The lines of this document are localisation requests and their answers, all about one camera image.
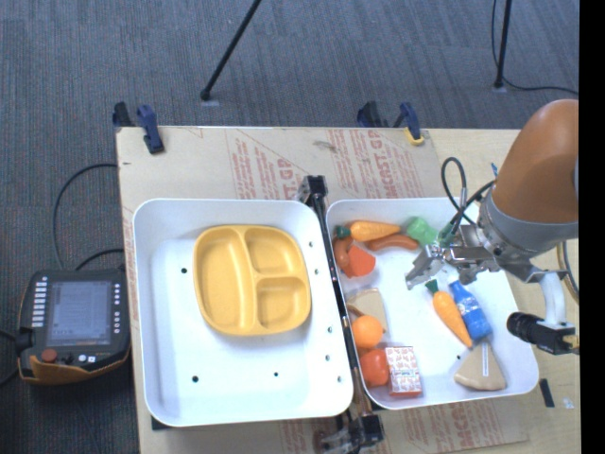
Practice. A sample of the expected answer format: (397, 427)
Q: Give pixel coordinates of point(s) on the beige bread slice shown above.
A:
(371, 303)

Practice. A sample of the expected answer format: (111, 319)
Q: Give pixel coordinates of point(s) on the thin black rod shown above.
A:
(339, 296)

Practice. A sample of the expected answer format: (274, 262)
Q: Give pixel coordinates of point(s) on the red-orange tomato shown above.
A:
(374, 368)

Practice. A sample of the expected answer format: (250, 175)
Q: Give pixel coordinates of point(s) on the orange and white carton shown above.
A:
(402, 371)

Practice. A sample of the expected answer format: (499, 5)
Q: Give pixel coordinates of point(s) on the blue bottle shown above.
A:
(472, 312)

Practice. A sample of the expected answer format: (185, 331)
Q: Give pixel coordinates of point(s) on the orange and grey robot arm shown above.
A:
(539, 168)

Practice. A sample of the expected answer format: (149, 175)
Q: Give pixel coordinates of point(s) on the green broccoli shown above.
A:
(420, 230)

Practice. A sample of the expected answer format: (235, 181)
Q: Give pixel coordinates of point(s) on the beige pizza slice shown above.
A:
(479, 371)

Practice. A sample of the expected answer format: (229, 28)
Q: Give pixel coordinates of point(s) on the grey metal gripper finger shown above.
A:
(416, 271)
(435, 256)

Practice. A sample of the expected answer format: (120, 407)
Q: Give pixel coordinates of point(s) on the yellow divided plate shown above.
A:
(222, 277)

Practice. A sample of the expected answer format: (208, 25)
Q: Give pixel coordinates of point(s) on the orange sausage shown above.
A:
(394, 242)

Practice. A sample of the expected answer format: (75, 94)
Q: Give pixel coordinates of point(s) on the orange-red wedge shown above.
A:
(361, 262)

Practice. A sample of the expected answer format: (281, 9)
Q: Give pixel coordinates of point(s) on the orange round fruit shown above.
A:
(367, 331)

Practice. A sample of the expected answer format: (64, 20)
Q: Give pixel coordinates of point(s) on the brown cardboard board red print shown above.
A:
(264, 168)

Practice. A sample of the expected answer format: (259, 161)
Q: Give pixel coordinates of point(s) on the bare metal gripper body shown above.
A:
(475, 253)

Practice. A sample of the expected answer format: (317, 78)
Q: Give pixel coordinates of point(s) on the white plastic tray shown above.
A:
(416, 319)
(246, 376)

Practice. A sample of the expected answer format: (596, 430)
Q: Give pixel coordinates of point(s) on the orange curved pepper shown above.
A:
(340, 252)

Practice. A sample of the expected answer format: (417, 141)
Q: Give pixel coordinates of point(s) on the black cylinder on white bracket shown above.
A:
(539, 331)

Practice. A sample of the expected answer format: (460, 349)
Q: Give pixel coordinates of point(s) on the orange carrot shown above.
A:
(373, 230)
(448, 312)

